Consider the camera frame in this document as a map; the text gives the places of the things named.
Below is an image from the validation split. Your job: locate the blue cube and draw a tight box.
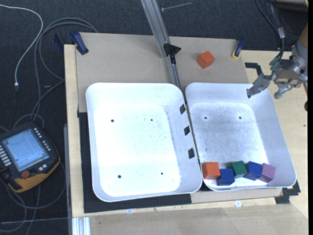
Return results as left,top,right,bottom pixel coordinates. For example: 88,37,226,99
216,168,236,187
243,161,263,181

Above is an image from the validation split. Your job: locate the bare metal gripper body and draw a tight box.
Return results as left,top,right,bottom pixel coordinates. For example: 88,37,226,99
271,55,309,88

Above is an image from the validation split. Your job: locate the purple cube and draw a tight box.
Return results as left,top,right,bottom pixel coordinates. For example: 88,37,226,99
258,163,276,184

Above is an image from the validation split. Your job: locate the flat brown board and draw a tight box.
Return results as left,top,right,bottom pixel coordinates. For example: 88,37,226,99
74,32,282,205

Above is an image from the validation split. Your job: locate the orange cube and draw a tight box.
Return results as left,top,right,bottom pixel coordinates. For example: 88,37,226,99
196,50,215,70
201,162,222,180

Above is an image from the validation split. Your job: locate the white plastic tray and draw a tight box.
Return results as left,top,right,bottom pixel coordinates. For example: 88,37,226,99
184,82,297,192
85,82,203,203

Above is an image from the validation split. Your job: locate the green cube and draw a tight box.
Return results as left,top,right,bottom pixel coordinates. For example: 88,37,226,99
230,160,248,179

